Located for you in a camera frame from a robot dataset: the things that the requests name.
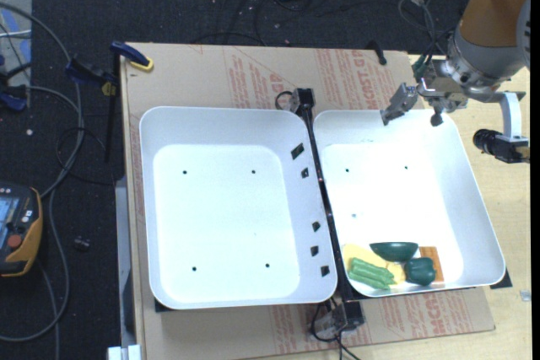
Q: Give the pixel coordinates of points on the thin black rod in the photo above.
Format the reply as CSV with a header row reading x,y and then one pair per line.
x,y
324,198

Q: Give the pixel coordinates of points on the green beans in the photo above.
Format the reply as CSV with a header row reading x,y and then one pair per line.
x,y
371,274

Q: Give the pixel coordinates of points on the orange waffle biscuit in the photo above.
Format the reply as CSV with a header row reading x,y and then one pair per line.
x,y
434,261

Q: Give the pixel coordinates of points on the dark green bowl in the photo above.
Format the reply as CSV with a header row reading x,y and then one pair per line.
x,y
394,250

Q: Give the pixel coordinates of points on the green bell pepper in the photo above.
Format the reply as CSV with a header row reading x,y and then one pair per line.
x,y
420,272

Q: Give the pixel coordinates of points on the black cylinder on white bracket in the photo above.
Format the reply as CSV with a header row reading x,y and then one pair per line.
x,y
504,130

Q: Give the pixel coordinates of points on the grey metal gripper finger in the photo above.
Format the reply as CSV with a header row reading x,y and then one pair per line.
x,y
398,103
436,118

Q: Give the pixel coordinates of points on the white plastic tray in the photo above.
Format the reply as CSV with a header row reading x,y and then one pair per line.
x,y
228,215
405,198

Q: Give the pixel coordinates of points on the yellow toy food slice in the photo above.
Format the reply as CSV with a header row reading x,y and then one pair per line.
x,y
358,255

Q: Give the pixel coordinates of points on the brown cardboard board red print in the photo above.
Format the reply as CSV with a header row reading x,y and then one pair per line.
x,y
202,71

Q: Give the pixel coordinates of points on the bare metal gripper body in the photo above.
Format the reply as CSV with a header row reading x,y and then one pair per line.
x,y
447,86

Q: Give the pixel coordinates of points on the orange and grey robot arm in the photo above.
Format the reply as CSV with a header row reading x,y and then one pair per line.
x,y
493,4

